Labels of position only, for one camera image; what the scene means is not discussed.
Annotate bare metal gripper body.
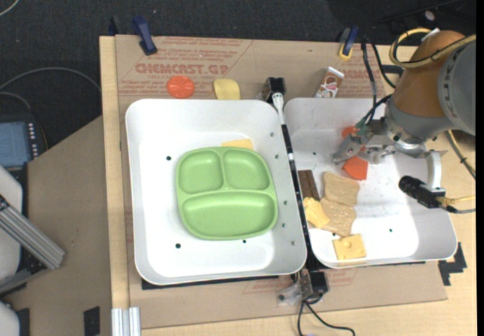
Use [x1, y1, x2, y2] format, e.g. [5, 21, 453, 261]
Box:
[358, 119, 430, 158]

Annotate orange wedge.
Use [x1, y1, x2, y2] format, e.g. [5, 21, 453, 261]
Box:
[341, 155, 369, 181]

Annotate tan bread slice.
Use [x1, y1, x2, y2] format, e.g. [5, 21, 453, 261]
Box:
[321, 171, 361, 207]
[319, 198, 358, 238]

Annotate brown chocolate bar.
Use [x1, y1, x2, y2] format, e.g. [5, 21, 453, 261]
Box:
[297, 169, 322, 201]

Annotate white plastic tray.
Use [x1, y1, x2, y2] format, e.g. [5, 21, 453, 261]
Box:
[283, 96, 458, 269]
[124, 98, 308, 286]

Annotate thin black and white rod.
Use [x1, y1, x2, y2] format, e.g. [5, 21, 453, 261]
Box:
[271, 92, 315, 272]

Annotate white and brown carton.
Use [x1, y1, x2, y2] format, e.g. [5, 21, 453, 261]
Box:
[313, 66, 346, 99]

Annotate yellow crinkle fries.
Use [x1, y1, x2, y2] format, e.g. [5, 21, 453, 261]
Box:
[302, 196, 331, 230]

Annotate yellow cheese block with holes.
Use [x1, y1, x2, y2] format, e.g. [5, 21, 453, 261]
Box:
[332, 233, 368, 261]

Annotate yellow cheese slice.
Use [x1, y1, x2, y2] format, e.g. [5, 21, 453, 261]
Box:
[220, 138, 255, 152]

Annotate green divided plate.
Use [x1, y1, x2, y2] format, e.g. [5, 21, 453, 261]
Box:
[175, 146, 279, 241]

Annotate pale yellow rounded piece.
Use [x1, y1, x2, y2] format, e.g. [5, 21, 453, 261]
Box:
[213, 78, 241, 101]

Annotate brown cardboard board red print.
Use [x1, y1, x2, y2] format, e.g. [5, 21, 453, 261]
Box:
[114, 34, 449, 330]

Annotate orange round disc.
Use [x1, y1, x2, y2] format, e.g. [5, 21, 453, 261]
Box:
[166, 74, 196, 99]

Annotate black cylinder on white bracket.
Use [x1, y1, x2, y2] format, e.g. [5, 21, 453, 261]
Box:
[398, 150, 449, 210]

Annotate black block with thin wires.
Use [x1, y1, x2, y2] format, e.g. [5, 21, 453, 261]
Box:
[263, 76, 287, 101]
[277, 269, 330, 307]

